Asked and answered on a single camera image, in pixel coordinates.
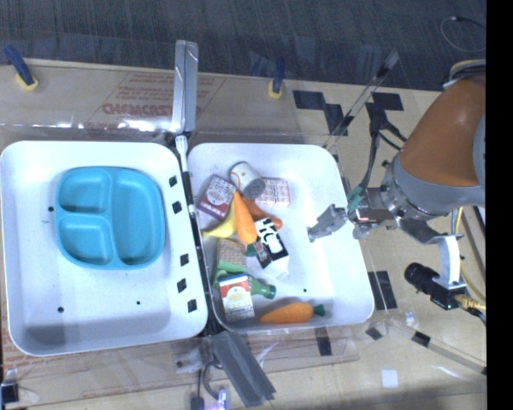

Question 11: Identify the light green toy vegetable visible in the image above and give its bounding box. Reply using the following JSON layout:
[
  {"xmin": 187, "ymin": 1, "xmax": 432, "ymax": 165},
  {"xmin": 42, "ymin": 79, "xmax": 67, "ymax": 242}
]
[{"xmin": 210, "ymin": 260, "xmax": 248, "ymax": 290}]

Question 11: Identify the green bottle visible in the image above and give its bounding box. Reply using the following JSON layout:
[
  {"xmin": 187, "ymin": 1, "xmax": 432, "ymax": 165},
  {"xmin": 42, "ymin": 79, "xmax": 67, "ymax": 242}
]
[{"xmin": 247, "ymin": 274, "xmax": 278, "ymax": 301}]

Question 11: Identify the tan patterned packet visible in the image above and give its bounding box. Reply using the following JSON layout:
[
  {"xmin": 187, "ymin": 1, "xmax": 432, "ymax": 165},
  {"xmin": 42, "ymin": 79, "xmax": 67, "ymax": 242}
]
[{"xmin": 215, "ymin": 237, "xmax": 248, "ymax": 269}]

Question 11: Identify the black and white milk carton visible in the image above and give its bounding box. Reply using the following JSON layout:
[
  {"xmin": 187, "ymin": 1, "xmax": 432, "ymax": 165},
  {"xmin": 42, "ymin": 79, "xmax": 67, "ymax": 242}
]
[{"xmin": 254, "ymin": 217, "xmax": 291, "ymax": 279}]

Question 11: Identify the yellow banana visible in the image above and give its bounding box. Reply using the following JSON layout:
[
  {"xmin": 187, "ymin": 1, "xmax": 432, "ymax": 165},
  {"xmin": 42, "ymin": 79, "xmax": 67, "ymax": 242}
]
[{"xmin": 201, "ymin": 202, "xmax": 239, "ymax": 240}]

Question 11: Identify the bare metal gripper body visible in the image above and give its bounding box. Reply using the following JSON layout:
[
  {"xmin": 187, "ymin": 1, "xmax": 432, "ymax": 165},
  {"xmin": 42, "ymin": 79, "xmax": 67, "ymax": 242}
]
[{"xmin": 346, "ymin": 185, "xmax": 402, "ymax": 240}]

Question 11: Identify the thin black and white rod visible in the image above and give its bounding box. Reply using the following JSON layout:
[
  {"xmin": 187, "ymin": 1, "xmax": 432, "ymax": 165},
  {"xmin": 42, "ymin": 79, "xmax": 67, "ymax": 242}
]
[{"xmin": 174, "ymin": 134, "xmax": 218, "ymax": 337}]

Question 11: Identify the brown cardboard board red print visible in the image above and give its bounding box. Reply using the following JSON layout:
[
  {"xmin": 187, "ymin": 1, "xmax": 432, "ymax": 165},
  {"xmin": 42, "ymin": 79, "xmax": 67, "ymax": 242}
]
[{"xmin": 0, "ymin": 57, "xmax": 487, "ymax": 410}]

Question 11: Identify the blue divided plate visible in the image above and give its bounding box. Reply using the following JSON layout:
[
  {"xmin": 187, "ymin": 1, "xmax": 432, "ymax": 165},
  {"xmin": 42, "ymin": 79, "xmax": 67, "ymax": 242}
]
[{"xmin": 53, "ymin": 165, "xmax": 168, "ymax": 271}]

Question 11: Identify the purple and red carton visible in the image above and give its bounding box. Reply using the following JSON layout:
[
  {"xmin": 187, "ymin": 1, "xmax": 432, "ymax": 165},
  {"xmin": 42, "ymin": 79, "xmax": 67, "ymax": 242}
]
[{"xmin": 197, "ymin": 174, "xmax": 238, "ymax": 221}]

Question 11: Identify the orange carrot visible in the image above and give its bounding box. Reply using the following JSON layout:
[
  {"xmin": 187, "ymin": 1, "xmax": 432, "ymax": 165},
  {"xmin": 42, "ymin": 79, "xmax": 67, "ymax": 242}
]
[
  {"xmin": 232, "ymin": 190, "xmax": 259, "ymax": 258},
  {"xmin": 257, "ymin": 301, "xmax": 327, "ymax": 325}
]

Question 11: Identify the black cylinder on white bracket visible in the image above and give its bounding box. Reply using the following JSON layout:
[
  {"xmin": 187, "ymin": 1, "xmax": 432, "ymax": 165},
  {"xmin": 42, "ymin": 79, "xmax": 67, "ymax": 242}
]
[{"xmin": 399, "ymin": 219, "xmax": 469, "ymax": 312}]

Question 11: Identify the white can with grey lid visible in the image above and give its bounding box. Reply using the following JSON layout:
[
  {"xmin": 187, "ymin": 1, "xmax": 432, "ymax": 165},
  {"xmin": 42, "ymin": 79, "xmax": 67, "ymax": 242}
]
[{"xmin": 228, "ymin": 161, "xmax": 267, "ymax": 201}]

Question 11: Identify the orange sausage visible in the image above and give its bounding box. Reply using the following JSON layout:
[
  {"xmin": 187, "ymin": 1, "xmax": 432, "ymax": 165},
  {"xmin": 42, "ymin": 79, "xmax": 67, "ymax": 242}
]
[{"xmin": 243, "ymin": 196, "xmax": 285, "ymax": 231}]

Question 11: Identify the orange and white carton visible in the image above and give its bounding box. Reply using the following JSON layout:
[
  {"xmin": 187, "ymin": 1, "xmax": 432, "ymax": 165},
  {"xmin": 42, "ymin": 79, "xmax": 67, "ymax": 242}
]
[{"xmin": 217, "ymin": 272, "xmax": 257, "ymax": 325}]

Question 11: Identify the pink and white carton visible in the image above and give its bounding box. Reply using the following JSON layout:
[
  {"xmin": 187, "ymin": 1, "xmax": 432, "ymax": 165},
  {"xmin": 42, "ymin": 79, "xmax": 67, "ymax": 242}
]
[{"xmin": 255, "ymin": 177, "xmax": 292, "ymax": 209}]

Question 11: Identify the white plastic tray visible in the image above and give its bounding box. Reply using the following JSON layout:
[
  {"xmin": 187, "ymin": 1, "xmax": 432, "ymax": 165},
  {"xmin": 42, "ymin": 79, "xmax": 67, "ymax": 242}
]
[
  {"xmin": 186, "ymin": 142, "xmax": 376, "ymax": 335},
  {"xmin": 0, "ymin": 139, "xmax": 209, "ymax": 357}
]

